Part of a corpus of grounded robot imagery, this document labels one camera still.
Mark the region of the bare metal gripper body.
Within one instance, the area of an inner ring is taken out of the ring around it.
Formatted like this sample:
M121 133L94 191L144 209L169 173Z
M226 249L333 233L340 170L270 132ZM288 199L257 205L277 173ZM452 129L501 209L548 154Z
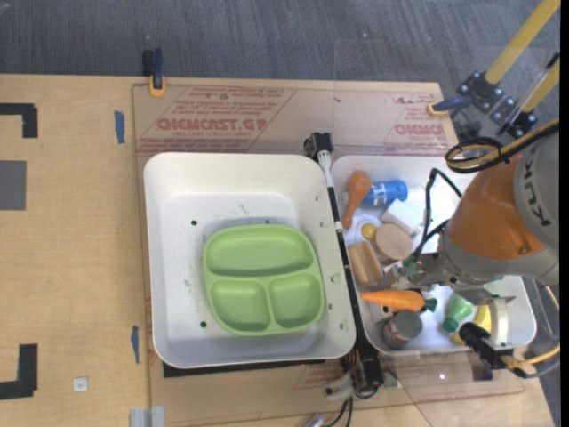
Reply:
M442 253L411 254L405 259L405 276L416 286L451 286L458 280L456 270Z

